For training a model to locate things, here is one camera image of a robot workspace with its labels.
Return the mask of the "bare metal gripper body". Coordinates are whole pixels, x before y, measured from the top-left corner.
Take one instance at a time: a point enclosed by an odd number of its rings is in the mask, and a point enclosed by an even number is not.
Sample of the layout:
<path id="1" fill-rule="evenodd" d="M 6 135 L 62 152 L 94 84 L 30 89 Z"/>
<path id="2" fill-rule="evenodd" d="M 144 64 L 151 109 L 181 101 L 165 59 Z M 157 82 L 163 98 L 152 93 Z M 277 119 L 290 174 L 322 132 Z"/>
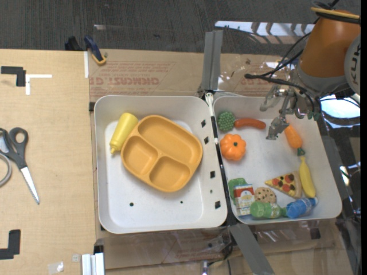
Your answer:
<path id="1" fill-rule="evenodd" d="M 321 116 L 321 101 L 319 97 L 311 97 L 295 87 L 287 91 L 286 114 L 295 115 L 299 119 L 317 121 Z"/>

